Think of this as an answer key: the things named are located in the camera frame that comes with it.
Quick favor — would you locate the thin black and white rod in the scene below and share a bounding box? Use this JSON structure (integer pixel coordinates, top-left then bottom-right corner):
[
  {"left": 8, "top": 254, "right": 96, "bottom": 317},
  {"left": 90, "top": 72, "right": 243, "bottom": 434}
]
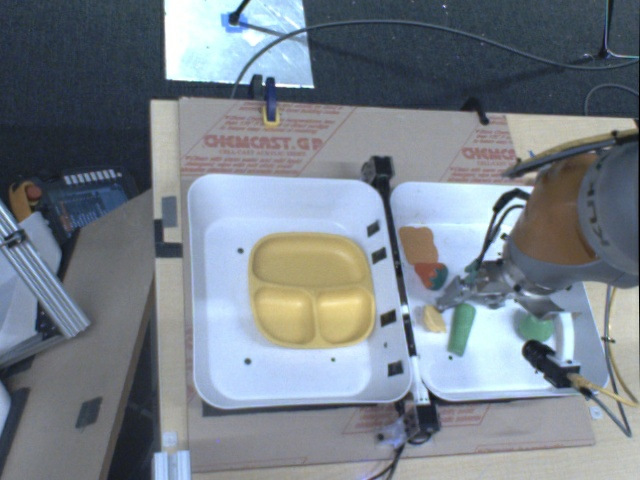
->
[{"left": 375, "top": 171, "right": 427, "bottom": 405}]

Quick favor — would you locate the yellow divided plate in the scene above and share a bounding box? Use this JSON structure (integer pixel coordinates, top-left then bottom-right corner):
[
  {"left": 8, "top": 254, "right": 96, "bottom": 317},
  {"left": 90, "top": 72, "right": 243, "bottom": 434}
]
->
[{"left": 247, "top": 231, "right": 378, "bottom": 351}]

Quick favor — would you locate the brown cardboard board red print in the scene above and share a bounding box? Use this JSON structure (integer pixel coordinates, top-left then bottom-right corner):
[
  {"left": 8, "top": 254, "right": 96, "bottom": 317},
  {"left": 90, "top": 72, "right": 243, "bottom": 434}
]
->
[{"left": 177, "top": 96, "right": 597, "bottom": 474}]

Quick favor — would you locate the green bottle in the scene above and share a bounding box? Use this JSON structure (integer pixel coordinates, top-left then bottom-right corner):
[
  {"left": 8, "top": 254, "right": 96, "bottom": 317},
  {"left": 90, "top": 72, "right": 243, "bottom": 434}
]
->
[{"left": 446, "top": 302, "right": 478, "bottom": 357}]

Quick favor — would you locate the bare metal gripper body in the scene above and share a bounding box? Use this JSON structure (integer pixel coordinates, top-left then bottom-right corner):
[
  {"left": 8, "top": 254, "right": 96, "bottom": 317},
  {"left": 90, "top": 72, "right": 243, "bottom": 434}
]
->
[{"left": 468, "top": 260, "right": 522, "bottom": 311}]

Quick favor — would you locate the orange toast slice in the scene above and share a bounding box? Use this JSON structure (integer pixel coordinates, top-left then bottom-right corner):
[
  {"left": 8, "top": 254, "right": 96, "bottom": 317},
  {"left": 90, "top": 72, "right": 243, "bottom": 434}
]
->
[{"left": 398, "top": 225, "right": 440, "bottom": 266}]

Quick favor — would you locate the green round toy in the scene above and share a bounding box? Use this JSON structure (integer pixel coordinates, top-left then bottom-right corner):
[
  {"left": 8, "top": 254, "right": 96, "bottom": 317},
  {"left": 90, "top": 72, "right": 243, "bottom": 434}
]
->
[{"left": 516, "top": 312, "right": 556, "bottom": 342}]

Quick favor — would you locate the black cylinder on white bracket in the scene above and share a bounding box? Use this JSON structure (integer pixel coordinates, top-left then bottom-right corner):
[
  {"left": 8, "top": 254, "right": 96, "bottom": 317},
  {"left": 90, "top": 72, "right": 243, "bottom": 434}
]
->
[{"left": 521, "top": 311, "right": 584, "bottom": 390}]

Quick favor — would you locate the pale yellow biscuit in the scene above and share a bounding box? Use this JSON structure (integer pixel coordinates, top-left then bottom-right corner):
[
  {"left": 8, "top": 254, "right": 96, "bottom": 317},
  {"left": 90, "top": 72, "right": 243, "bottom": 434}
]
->
[{"left": 421, "top": 304, "right": 448, "bottom": 335}]

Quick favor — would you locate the white plastic tray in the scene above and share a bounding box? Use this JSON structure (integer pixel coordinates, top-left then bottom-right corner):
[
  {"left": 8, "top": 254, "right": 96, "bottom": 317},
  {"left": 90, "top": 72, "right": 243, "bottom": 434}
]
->
[
  {"left": 187, "top": 172, "right": 414, "bottom": 411},
  {"left": 389, "top": 181, "right": 611, "bottom": 403}
]

